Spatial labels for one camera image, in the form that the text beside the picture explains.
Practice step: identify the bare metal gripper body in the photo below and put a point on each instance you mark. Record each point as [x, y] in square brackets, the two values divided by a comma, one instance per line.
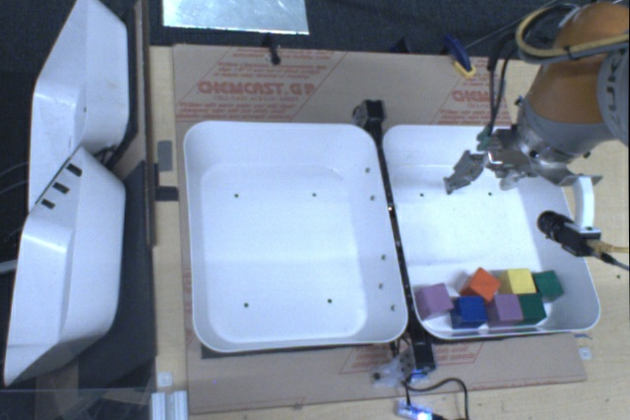
[514, 152]

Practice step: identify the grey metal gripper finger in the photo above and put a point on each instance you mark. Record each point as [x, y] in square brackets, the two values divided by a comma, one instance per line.
[465, 172]
[512, 182]

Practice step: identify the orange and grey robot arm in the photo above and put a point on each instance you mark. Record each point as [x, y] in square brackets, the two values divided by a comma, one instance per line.
[566, 88]

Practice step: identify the white plastic tray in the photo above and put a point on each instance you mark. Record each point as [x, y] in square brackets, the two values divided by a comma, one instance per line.
[285, 251]
[472, 231]

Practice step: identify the yellow cube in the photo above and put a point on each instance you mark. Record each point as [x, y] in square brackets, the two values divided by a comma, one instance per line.
[517, 281]

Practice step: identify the orange cube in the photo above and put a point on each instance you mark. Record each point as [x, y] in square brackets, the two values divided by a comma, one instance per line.
[481, 284]

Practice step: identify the green cube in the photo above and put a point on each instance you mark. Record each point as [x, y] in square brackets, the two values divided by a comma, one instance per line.
[548, 285]
[532, 308]

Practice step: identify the purple cube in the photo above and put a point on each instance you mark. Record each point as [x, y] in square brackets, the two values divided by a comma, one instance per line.
[506, 310]
[434, 301]

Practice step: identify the blue cube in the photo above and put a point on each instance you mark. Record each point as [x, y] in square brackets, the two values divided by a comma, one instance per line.
[468, 311]

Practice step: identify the brown cardboard board red print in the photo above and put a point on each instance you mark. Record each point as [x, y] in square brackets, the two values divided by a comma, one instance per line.
[256, 88]

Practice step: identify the black cylinder on white bracket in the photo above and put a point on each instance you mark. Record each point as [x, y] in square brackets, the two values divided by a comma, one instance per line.
[566, 233]

